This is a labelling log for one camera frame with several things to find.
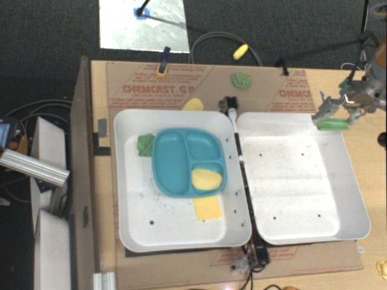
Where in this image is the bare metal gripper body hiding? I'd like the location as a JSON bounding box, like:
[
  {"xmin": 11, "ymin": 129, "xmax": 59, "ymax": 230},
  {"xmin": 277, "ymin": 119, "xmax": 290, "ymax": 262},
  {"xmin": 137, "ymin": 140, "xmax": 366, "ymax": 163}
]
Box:
[{"xmin": 346, "ymin": 79, "xmax": 387, "ymax": 113}]

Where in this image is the green pea pod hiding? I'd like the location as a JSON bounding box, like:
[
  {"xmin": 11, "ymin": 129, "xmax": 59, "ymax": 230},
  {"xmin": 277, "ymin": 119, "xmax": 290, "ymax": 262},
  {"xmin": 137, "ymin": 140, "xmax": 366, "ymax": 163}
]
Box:
[{"xmin": 316, "ymin": 117, "xmax": 351, "ymax": 132}]

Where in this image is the white plastic tray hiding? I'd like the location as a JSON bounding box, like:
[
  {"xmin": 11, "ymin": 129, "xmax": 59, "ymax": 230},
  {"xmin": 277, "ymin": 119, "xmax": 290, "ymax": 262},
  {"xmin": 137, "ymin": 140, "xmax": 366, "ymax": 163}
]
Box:
[
  {"xmin": 113, "ymin": 108, "xmax": 253, "ymax": 253},
  {"xmin": 235, "ymin": 111, "xmax": 372, "ymax": 246}
]

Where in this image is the green dotted biscuit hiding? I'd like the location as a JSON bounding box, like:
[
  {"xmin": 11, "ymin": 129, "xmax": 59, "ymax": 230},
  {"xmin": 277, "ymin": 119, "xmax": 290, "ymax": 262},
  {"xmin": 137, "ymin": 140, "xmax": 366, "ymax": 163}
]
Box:
[{"xmin": 231, "ymin": 72, "xmax": 252, "ymax": 91}]

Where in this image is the thin black and white rod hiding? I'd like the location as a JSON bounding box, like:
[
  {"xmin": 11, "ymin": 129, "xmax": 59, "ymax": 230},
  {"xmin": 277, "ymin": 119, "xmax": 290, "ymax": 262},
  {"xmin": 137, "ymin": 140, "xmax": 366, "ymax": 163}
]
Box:
[{"xmin": 227, "ymin": 107, "xmax": 261, "ymax": 248}]

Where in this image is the yellow oblong toy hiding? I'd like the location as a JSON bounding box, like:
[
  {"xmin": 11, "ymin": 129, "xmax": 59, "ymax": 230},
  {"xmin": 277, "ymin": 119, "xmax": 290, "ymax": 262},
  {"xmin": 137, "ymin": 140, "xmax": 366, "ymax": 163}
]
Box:
[{"xmin": 232, "ymin": 43, "xmax": 249, "ymax": 61}]

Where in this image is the yellow round flat toy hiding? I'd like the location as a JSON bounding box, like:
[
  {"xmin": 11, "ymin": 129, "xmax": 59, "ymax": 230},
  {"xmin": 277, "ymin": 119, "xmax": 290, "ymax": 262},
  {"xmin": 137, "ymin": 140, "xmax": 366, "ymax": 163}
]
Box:
[{"xmin": 181, "ymin": 97, "xmax": 205, "ymax": 112}]

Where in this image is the yellow potato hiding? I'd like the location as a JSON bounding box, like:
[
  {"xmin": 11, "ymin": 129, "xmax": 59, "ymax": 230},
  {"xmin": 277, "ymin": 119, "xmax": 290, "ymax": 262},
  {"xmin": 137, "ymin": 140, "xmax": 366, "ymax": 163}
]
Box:
[{"xmin": 191, "ymin": 168, "xmax": 224, "ymax": 192}]

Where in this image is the yellow cheese slice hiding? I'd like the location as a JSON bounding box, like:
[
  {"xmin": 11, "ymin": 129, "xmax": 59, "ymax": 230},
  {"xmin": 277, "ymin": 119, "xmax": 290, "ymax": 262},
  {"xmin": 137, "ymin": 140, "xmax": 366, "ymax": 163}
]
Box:
[{"xmin": 193, "ymin": 195, "xmax": 224, "ymax": 222}]

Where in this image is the brown cardboard board red print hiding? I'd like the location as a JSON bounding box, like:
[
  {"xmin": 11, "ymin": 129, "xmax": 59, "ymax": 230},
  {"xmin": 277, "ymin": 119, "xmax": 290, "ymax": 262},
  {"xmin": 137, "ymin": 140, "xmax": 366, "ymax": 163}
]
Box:
[{"xmin": 105, "ymin": 62, "xmax": 364, "ymax": 283}]

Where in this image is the blue divided plate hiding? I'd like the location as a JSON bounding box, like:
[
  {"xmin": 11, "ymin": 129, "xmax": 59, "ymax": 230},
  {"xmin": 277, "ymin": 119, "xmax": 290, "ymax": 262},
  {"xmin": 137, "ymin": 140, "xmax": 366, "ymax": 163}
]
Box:
[{"xmin": 151, "ymin": 127, "xmax": 227, "ymax": 198}]

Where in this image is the green lettuce leaf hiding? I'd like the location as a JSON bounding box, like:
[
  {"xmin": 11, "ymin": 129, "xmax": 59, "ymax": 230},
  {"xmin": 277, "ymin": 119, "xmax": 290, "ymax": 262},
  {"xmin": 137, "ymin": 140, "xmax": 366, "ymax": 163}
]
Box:
[{"xmin": 136, "ymin": 133, "xmax": 156, "ymax": 158}]

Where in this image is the black block with thin wires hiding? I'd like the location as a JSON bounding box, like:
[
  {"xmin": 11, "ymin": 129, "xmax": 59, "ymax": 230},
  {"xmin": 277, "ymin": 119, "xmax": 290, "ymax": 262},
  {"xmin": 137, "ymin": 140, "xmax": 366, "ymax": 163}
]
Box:
[
  {"xmin": 218, "ymin": 95, "xmax": 240, "ymax": 113},
  {"xmin": 241, "ymin": 242, "xmax": 270, "ymax": 269}
]

